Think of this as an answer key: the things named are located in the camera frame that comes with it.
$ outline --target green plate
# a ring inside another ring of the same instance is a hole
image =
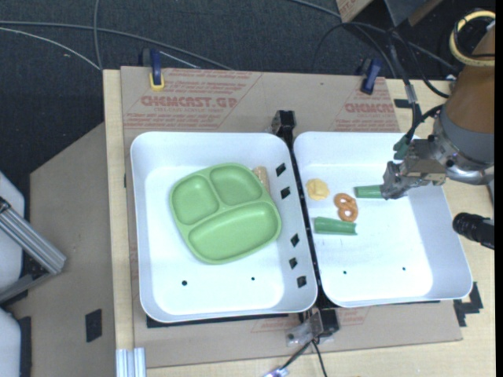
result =
[[[177,181],[170,206],[189,249],[210,264],[250,255],[275,241],[281,231],[269,193],[239,163],[208,167]]]

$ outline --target wooden table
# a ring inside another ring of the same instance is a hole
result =
[[[443,99],[434,95],[420,82],[414,82],[421,106],[430,108],[441,104]],[[447,82],[436,82],[438,88],[447,90]],[[399,80],[387,80],[393,99],[405,99],[403,84]],[[124,189],[124,148],[121,109],[120,71],[104,71],[105,128],[108,160],[108,195],[112,245],[112,275],[116,348],[134,348],[132,322],[130,261],[127,232],[127,197]],[[402,131],[410,123],[410,110],[396,111]],[[426,137],[431,131],[430,120],[417,131]],[[485,186],[467,186],[448,181],[444,186],[452,214],[465,211],[492,217],[490,193]],[[402,346],[386,349],[358,350],[324,353],[323,360],[329,376],[474,376],[496,374],[495,352],[495,286],[494,252],[462,238],[470,264],[473,280],[477,282],[484,309],[480,314],[468,316],[468,327],[462,330],[460,342],[436,343],[419,346]],[[172,368],[152,368],[148,376],[250,376],[264,375],[283,364],[285,358],[264,358],[252,361],[234,361],[219,364],[201,364]],[[290,375],[322,375],[316,355],[301,356],[289,368]]]

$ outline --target brown pretzel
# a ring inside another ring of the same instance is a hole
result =
[[[358,216],[356,200],[344,192],[340,192],[333,199],[334,204],[339,208],[339,218],[346,222],[354,222]]]

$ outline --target blue clamp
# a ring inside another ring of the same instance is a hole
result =
[[[150,49],[150,64],[152,72],[150,73],[150,88],[154,91],[162,91],[164,89],[164,77],[160,66],[159,50]]]
[[[380,69],[383,67],[383,62],[381,59],[372,59],[370,62],[369,68],[367,68],[367,75],[362,82],[362,86],[360,90],[363,93],[367,93],[368,95],[372,95],[374,91],[374,84],[376,83],[376,78],[380,73]]]

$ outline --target gray floor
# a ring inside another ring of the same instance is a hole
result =
[[[335,0],[304,0],[337,10]],[[474,8],[494,9],[496,0],[445,0],[417,26],[399,27],[411,42],[452,60],[446,40],[454,22]],[[93,23],[95,0],[0,0],[0,27],[49,38],[96,62],[90,30],[15,26],[1,21]],[[332,32],[314,54],[334,16],[285,0],[101,0],[99,26],[169,43],[246,71],[353,74],[378,52],[355,29]],[[355,19],[387,29],[384,0]],[[372,34],[384,48],[386,40]],[[100,33],[104,68],[137,65],[145,47],[159,47],[120,35]],[[28,175],[103,121],[101,73],[74,53],[40,39],[0,31],[0,171],[21,190]],[[180,61],[163,65],[218,68],[187,54],[162,48]],[[416,68],[401,52],[411,77]],[[427,77],[448,71],[421,57]],[[391,76],[384,69],[383,75]]]

